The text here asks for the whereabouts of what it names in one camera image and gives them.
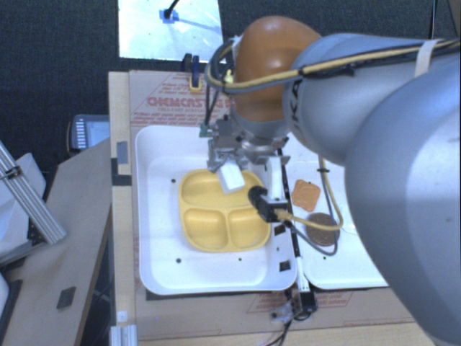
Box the thin black and white rod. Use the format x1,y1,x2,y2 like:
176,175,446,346
276,148,310,292

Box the white plastic tray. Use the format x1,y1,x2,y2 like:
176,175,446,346
284,135,390,290
134,125,300,296

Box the brown round biscuit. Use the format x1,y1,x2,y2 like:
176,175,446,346
305,212,341,247

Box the black cylinder on white bracket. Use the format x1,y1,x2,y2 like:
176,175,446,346
247,156,291,224

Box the brown cardboard board red print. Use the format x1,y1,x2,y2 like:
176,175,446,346
107,69,429,342

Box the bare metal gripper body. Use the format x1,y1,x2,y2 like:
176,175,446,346
207,115,291,167

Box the black block with thin wires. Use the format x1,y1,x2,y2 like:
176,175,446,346
292,291,319,314

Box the white rectangular block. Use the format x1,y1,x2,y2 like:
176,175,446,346
218,161,246,195

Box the yellow divided plate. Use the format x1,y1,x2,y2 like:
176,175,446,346
178,168,272,254

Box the orange square biscuit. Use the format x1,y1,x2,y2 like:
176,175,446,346
291,179,322,213

